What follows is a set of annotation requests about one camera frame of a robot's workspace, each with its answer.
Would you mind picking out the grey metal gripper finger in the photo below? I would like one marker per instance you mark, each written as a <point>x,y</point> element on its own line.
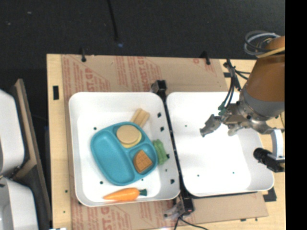
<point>210,126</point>
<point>233,130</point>

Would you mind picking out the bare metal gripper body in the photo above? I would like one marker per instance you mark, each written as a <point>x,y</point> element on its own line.
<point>242,118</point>

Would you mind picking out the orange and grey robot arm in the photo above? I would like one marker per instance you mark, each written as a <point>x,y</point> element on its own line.
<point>266,80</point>

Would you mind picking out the white plastic tray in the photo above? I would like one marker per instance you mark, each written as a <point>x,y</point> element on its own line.
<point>216,157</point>
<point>96,111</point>

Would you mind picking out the green toy vegetable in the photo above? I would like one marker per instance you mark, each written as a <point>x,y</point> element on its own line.
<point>160,151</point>

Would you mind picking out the tan bread sticks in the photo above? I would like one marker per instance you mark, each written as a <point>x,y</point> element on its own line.
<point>141,117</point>

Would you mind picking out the brown cardboard board red print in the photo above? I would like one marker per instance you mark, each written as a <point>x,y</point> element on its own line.
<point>153,75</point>

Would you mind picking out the brown waffle piece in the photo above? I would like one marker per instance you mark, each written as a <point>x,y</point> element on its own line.
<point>142,161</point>

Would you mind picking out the round tan biscuit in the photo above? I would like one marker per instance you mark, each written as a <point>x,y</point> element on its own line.
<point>128,133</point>

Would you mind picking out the blue divided plate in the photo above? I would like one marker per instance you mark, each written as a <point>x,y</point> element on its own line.
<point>110,152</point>

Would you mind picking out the orange carrot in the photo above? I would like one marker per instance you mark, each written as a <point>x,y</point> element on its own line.
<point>123,194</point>

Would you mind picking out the black cylinder on white bracket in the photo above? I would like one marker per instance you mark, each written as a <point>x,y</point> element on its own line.
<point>269,156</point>

